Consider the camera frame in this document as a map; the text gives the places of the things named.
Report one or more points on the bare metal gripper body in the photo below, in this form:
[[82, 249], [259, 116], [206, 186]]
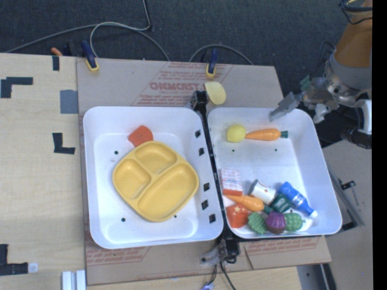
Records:
[[328, 94]]

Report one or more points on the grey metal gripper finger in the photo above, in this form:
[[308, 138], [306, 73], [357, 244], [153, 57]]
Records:
[[322, 113], [284, 107]]

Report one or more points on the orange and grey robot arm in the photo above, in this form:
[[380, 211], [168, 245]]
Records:
[[355, 41]]

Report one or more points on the orange carrot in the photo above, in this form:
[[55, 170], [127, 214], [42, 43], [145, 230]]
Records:
[[249, 202], [263, 134]]

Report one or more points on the yellow lemon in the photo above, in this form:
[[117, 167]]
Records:
[[236, 133]]

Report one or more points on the white plastic tray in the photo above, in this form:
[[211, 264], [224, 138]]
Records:
[[272, 162], [102, 222]]

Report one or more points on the pale yellow chip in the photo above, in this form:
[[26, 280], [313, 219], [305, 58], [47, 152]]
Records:
[[215, 92]]

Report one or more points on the white can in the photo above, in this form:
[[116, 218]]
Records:
[[262, 191]]

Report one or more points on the blue bottle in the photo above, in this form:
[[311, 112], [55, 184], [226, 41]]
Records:
[[296, 198]]

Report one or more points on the thin black rod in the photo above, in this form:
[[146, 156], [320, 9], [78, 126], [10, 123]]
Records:
[[211, 159]]

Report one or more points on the white and red carton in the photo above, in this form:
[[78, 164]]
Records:
[[231, 180]]

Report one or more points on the green can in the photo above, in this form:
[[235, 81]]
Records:
[[281, 203]]

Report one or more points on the green broccoli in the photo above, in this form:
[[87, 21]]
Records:
[[293, 221]]

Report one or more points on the purple cupcake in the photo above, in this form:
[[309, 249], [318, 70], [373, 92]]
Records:
[[275, 222]]

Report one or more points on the green grapes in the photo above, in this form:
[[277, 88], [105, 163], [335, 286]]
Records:
[[257, 223]]

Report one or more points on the red carton with yellow stars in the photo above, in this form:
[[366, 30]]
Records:
[[237, 217]]

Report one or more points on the orange pizza slice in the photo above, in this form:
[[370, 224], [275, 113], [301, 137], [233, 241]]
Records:
[[139, 134]]

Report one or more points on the yellow divided plate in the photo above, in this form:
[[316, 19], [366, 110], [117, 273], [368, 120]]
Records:
[[163, 192]]

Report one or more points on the brown cardboard board red print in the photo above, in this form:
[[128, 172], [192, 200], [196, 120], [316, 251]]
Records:
[[127, 83]]

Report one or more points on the black cylinder on white bracket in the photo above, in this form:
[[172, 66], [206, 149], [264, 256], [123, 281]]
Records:
[[364, 122]]

